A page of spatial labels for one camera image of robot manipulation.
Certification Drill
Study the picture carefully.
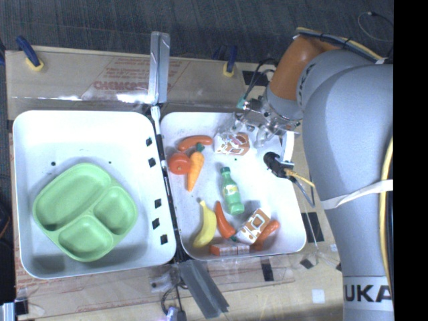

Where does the white and orange carton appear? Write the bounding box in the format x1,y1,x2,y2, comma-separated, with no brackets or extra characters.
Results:
235,208,272,245
213,131,251,157

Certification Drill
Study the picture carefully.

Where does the red tomato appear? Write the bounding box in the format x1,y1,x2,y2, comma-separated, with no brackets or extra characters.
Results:
167,152,193,176

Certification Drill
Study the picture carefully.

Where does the white plastic tray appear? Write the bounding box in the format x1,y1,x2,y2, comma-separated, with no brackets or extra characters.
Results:
12,109,177,280
159,111,308,262

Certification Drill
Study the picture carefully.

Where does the orange sausage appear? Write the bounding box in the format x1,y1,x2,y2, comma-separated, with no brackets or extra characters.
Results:
177,134,214,152
250,219,281,251

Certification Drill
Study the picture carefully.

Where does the brown cardboard board red print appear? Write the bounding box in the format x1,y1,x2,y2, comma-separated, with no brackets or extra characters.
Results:
5,45,345,321

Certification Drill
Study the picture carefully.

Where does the yellow banana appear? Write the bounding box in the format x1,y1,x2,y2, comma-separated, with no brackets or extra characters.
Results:
192,199,217,249

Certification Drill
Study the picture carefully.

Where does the red chili pepper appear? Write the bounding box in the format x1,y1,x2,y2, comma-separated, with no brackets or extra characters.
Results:
214,201,238,241

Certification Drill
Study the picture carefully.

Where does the green bottle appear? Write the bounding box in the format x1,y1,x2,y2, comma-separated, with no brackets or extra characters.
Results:
219,166,245,217

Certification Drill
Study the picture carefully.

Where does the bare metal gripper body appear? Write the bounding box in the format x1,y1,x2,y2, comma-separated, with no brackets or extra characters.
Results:
233,96,301,137

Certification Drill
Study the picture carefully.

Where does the orange and white packet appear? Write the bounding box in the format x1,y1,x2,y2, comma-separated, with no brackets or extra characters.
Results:
209,242,251,257

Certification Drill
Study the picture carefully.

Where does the green divided plate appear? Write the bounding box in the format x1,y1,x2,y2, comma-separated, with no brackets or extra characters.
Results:
32,162,139,263

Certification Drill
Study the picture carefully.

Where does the orange carrot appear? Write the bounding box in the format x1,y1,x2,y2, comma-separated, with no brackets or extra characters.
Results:
186,142,206,193

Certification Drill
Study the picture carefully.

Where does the black cylinder on white bracket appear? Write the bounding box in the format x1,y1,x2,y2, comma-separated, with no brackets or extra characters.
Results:
263,130,297,180

